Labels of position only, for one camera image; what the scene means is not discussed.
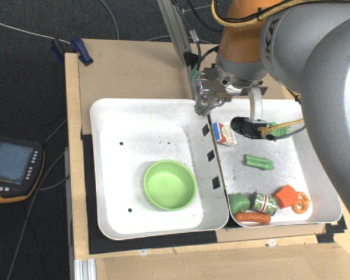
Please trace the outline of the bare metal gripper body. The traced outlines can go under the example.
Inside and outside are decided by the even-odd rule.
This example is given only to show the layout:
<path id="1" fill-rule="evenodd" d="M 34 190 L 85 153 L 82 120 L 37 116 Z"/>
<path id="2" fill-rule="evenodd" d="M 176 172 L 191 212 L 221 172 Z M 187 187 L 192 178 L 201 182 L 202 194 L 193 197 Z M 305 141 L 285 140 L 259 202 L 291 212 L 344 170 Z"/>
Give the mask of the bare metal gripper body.
<path id="1" fill-rule="evenodd" d="M 237 78 L 217 67 L 204 68 L 197 78 L 198 93 L 204 98 L 231 99 L 235 96 L 248 96 L 253 89 L 258 89 L 264 95 L 268 87 L 262 84 L 262 80 Z"/>

